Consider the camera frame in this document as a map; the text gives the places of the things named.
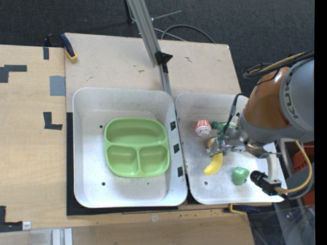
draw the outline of green pepper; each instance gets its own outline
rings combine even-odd
[[[232,172],[232,178],[236,185],[242,185],[249,177],[250,171],[246,168],[236,167]]]

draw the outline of wooden table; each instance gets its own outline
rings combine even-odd
[[[107,50],[116,48],[117,56],[120,55],[120,44],[132,44],[133,48],[137,49],[136,55],[141,57],[135,58],[132,55],[126,59],[121,56],[120,59],[116,58],[116,61],[100,57],[92,61],[83,57],[86,52],[77,50],[78,61],[74,63],[68,60],[62,48],[49,48],[47,59],[47,48],[0,46],[0,67],[27,67],[26,72],[9,70],[8,82],[0,83],[0,205],[7,206],[6,221],[31,222],[33,229],[80,227],[76,229],[76,233],[80,230],[80,237],[93,233],[90,237],[96,238],[99,234],[86,226],[96,228],[108,225],[115,230],[112,233],[116,233],[117,238],[125,241],[128,237],[124,235],[124,228],[129,228],[136,236],[141,229],[151,228],[153,233],[159,233],[162,238],[173,228],[175,231],[170,238],[180,241],[182,233],[188,236],[189,244],[198,244],[201,241],[209,244],[205,235],[210,232],[212,235],[209,235],[208,241],[214,242],[219,237],[225,244],[253,244],[246,215],[224,213],[222,208],[226,205],[190,205],[185,202],[177,211],[66,216],[65,119],[66,112],[71,108],[70,100],[66,99],[70,99],[78,87],[85,85],[161,89],[159,73],[154,71],[151,75],[146,75],[154,67],[151,66],[141,39],[89,37],[78,34],[67,36],[76,50],[80,48],[79,42],[83,43],[91,37],[110,42],[112,48]],[[228,94],[240,92],[227,45],[160,41],[160,46],[163,52],[174,55],[168,64],[173,96],[191,91]],[[85,68],[76,78],[79,66],[85,66],[87,62],[96,68],[93,71]],[[104,71],[107,68],[121,67],[122,62],[124,72],[133,72],[135,79],[143,82],[142,85],[135,83],[135,79],[129,82],[118,78],[104,80],[104,77],[109,75]],[[208,76],[210,73],[214,73],[217,79],[224,82],[217,86]],[[123,75],[124,73],[120,72],[119,77],[124,77]],[[50,94],[50,77],[54,76],[66,78],[66,97]],[[207,79],[208,82],[203,86],[199,79]],[[44,112],[51,112],[52,123],[62,124],[62,129],[45,129]],[[154,239],[153,233],[147,232],[145,237]],[[203,235],[203,239],[198,238],[196,242],[192,242],[190,237],[196,233]]]

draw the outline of black floor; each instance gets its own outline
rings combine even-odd
[[[243,68],[315,46],[315,0],[146,0],[146,4],[157,29],[191,25],[214,42],[228,44],[241,91],[247,94],[256,81],[244,81]],[[139,37],[137,26],[127,24],[123,0],[0,0],[0,44],[43,46],[48,34],[60,43],[59,35],[65,32]],[[187,41],[211,42],[190,28],[170,33]],[[269,226],[258,225],[255,215],[249,218],[256,244],[270,244],[262,239]],[[278,239],[281,232],[274,230]]]

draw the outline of yellow banana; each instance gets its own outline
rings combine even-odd
[[[204,169],[203,173],[205,175],[212,175],[219,171],[223,163],[223,153],[218,153],[213,155],[211,163]]]

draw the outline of white tray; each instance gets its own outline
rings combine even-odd
[[[123,178],[109,169],[104,130],[118,117],[146,117],[165,127],[171,153],[169,169],[151,178]],[[74,193],[88,208],[178,206],[187,196],[174,101],[163,91],[82,88],[73,97]]]
[[[206,154],[206,144],[210,138],[217,135],[217,130],[212,130],[207,138],[200,138],[195,134],[194,126],[201,119],[226,122],[234,97],[225,94],[184,93],[176,99],[179,132],[191,194],[199,203],[208,205],[281,202],[283,198],[266,195],[250,179],[241,186],[233,183],[231,174],[237,166],[247,168],[250,172],[259,170],[268,173],[266,159],[255,158],[248,152],[229,152],[224,156],[222,167],[216,174],[203,174],[211,162],[211,158]],[[237,112],[243,110],[246,102],[247,98],[238,98]],[[270,144],[269,148],[269,151],[276,152],[273,144]],[[278,179],[285,188],[285,179],[279,163]]]

